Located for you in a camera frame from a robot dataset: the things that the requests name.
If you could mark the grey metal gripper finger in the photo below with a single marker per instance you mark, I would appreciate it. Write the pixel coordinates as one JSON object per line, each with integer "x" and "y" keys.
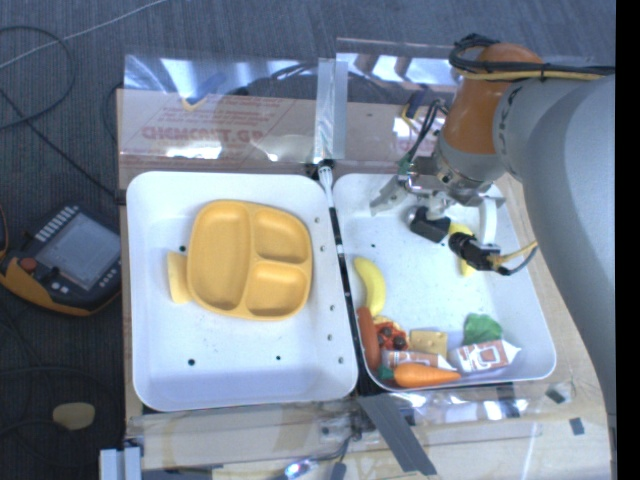
{"x": 429, "y": 225}
{"x": 392, "y": 194}

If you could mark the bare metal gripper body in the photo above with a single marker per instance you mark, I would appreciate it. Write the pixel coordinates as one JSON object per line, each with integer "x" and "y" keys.
{"x": 450, "y": 185}

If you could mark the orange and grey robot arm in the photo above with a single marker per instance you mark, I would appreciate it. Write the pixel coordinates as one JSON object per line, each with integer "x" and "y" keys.
{"x": 560, "y": 168}

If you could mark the yellow banana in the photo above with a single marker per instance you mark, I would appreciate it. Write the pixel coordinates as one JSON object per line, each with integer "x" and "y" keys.
{"x": 374, "y": 283}
{"x": 466, "y": 268}

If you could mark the white plastic tray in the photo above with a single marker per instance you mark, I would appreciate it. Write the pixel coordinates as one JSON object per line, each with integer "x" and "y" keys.
{"x": 230, "y": 363}
{"x": 425, "y": 288}

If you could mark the brown cardboard board red print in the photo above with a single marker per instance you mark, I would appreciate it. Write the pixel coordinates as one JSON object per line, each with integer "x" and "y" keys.
{"x": 380, "y": 128}

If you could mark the green lettuce leaf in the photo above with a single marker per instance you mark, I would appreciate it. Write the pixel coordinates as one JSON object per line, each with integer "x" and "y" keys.
{"x": 481, "y": 328}

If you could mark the pizza slice with dark toppings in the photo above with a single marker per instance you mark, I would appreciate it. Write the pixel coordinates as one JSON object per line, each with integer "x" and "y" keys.
{"x": 390, "y": 335}

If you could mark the yellow cheese slice with holes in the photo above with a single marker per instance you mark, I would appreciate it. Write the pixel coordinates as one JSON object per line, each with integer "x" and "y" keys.
{"x": 429, "y": 343}

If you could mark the orange-red sausage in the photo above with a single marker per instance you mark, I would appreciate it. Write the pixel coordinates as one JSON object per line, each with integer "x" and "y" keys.
{"x": 369, "y": 338}

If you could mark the white and brown packet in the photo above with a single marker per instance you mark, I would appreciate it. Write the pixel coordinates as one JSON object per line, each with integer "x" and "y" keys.
{"x": 415, "y": 359}

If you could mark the white and brown carton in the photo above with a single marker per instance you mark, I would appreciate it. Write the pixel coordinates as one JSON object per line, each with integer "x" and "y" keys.
{"x": 485, "y": 357}

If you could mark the orange carrot with green top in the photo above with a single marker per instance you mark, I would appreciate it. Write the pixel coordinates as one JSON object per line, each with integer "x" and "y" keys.
{"x": 425, "y": 375}

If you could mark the yellow divided plate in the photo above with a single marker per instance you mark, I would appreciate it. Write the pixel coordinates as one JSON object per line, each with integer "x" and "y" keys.
{"x": 220, "y": 258}

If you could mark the pale yellow flat slice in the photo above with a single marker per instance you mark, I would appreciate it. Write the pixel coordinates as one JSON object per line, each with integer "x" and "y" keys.
{"x": 177, "y": 278}

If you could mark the pale yellow oval object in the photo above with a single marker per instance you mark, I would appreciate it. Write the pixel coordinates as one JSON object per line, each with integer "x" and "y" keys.
{"x": 73, "y": 415}

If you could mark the black cylinder on white bracket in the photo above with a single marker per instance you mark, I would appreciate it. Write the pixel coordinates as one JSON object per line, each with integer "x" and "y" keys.
{"x": 470, "y": 250}

